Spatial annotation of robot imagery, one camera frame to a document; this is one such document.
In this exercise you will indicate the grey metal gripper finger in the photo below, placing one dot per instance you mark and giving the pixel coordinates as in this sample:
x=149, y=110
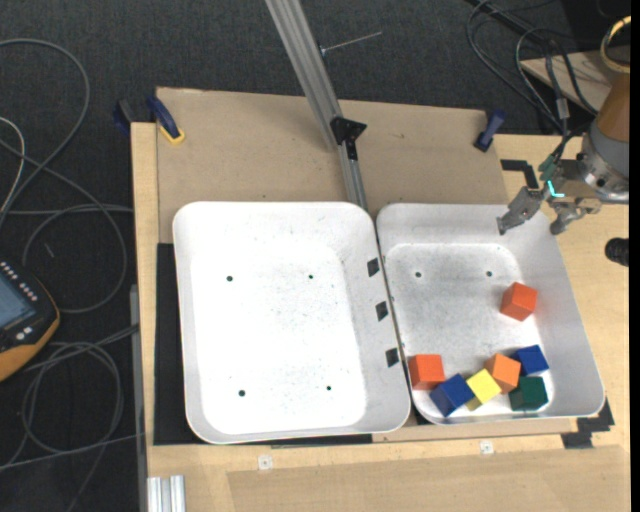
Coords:
x=522, y=207
x=564, y=216

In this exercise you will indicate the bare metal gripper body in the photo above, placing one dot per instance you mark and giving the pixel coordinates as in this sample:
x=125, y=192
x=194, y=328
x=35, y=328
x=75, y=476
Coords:
x=575, y=181

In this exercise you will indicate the red-orange cube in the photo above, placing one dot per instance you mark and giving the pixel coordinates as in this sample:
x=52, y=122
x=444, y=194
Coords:
x=426, y=371
x=518, y=301

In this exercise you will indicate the white plastic tray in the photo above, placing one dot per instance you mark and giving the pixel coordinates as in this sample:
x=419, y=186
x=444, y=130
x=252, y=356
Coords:
x=460, y=300
x=280, y=330

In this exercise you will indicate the blue cube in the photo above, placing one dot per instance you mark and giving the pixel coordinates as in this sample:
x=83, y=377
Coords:
x=452, y=394
x=532, y=360

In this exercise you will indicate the orange cube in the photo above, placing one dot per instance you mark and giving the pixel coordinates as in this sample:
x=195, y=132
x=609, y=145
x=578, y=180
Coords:
x=503, y=372

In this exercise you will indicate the green cube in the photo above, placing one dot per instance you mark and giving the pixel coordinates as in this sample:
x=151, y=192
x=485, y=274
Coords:
x=529, y=394

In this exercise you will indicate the yellow cube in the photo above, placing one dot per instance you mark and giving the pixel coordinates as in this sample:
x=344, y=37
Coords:
x=483, y=387

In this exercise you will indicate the brown cardboard board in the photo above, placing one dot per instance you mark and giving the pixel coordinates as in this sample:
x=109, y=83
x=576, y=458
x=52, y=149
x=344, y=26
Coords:
x=250, y=150

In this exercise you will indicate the brown cardboard sheet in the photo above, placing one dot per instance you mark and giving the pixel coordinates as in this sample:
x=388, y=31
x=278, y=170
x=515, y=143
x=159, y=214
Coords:
x=425, y=482

